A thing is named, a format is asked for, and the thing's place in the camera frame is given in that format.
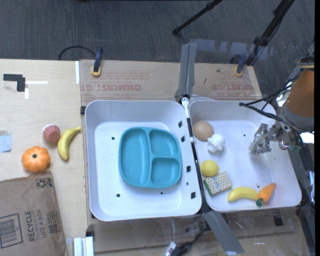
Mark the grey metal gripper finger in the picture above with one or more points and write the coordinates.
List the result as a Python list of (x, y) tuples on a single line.
[(260, 147), (262, 131)]

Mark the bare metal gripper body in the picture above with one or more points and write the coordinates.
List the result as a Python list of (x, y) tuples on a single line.
[(285, 136)]

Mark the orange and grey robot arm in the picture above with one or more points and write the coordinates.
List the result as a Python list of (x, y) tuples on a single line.
[(302, 95)]

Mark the white plastic tray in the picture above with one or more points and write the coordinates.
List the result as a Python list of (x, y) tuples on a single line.
[(240, 160), (105, 155)]

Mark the white cauliflower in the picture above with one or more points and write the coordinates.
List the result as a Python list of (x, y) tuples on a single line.
[(215, 143)]

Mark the orange carrot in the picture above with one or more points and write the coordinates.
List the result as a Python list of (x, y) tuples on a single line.
[(267, 192)]

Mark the yellow banana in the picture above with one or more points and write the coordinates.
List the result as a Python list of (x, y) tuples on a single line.
[(243, 193), (64, 145)]

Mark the yellow lemon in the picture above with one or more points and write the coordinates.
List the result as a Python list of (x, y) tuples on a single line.
[(209, 168)]

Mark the yellow patterned carton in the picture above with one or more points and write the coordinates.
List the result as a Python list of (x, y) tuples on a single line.
[(217, 183)]

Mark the tan speckled egg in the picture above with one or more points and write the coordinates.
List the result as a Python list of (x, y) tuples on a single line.
[(202, 130)]

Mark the black tripod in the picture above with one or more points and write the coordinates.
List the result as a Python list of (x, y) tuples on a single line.
[(261, 40)]

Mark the brown cardboard board red print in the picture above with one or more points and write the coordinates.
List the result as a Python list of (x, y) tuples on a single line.
[(160, 80)]

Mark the blue divided plate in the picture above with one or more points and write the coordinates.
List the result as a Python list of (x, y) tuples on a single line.
[(135, 157)]

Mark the pink cupcake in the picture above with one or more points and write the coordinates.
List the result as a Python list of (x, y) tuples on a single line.
[(51, 133)]

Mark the orange pumpkin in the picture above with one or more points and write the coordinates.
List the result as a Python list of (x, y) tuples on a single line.
[(36, 160)]

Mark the brown paper bag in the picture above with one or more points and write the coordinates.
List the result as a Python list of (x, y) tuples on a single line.
[(27, 215)]

